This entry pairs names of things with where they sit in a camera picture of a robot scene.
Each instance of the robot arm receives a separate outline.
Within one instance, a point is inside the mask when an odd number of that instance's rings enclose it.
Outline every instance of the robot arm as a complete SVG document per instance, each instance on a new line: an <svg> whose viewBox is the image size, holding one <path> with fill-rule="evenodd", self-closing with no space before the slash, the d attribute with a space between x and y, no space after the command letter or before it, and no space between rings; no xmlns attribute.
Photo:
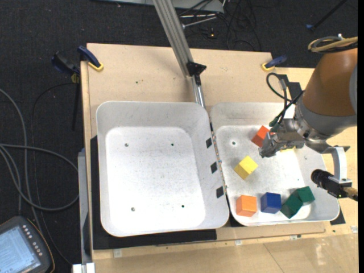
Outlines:
<svg viewBox="0 0 364 273"><path fill-rule="evenodd" d="M271 124L273 127L266 134L259 154L263 158L271 157L279 150L302 148L304 145L320 154L331 154L334 175L315 170L312 180L337 198L357 200L357 193L349 189L351 180L346 177L345 151L349 147L333 147L326 142L346 128L357 125L358 48L357 38L355 45L350 40L349 45L339 48L316 46L324 48L325 55L315 68L305 91L291 100L296 105L293 118L281 118ZM282 89L286 88L284 83L281 85Z"/></svg>

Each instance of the yellow cube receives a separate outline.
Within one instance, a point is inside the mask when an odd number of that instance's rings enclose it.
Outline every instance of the yellow cube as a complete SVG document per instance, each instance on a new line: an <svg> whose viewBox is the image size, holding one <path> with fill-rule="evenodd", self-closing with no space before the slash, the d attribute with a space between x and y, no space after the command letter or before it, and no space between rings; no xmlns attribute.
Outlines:
<svg viewBox="0 0 364 273"><path fill-rule="evenodd" d="M234 168L234 171L243 179L247 178L254 170L258 168L258 164L249 156L246 156Z"/></svg>

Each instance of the white container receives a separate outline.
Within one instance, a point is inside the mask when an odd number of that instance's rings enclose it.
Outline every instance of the white container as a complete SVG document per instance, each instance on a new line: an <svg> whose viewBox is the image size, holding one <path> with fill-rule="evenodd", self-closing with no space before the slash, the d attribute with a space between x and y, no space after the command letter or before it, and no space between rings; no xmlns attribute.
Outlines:
<svg viewBox="0 0 364 273"><path fill-rule="evenodd" d="M289 222L330 221L335 219L340 207L336 198L326 190L316 187L311 180L315 169L326 170L322 156L304 146L301 149L281 151L271 158L261 158L258 146L251 139L259 128L280 113L283 104L276 103L221 103L212 107L211 121L221 160L226 194L233 217L242 225L259 226ZM294 108L286 112L292 118ZM251 157L258 168L242 179L234 167L245 157ZM266 193L281 194L282 202L296 189L309 186L315 201L303 206L291 219L282 212L276 214L260 211L260 198ZM238 216L236 200L240 195L257 198L257 212L251 217Z"/></svg>
<svg viewBox="0 0 364 273"><path fill-rule="evenodd" d="M109 101L98 107L96 121L101 223L109 234L216 229L227 222L204 108Z"/></svg>

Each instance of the green cube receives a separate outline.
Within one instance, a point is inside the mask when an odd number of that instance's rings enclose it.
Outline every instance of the green cube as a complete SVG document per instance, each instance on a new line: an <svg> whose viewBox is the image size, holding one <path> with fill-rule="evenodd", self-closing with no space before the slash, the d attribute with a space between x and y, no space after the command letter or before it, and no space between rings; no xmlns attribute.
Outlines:
<svg viewBox="0 0 364 273"><path fill-rule="evenodd" d="M280 210L286 217L292 218L302 207L302 201L291 194L289 198L282 205L282 209Z"/></svg>
<svg viewBox="0 0 364 273"><path fill-rule="evenodd" d="M293 195L299 198L303 205L308 205L315 200L315 197L309 186L296 189Z"/></svg>

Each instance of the blue cube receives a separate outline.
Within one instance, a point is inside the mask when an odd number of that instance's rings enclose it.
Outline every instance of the blue cube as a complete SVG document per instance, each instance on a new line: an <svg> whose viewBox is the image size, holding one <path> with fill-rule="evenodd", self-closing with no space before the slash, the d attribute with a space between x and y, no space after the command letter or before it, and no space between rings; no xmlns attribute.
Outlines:
<svg viewBox="0 0 364 273"><path fill-rule="evenodd" d="M277 213L282 208L280 194L267 192L260 198L260 210L266 213Z"/></svg>

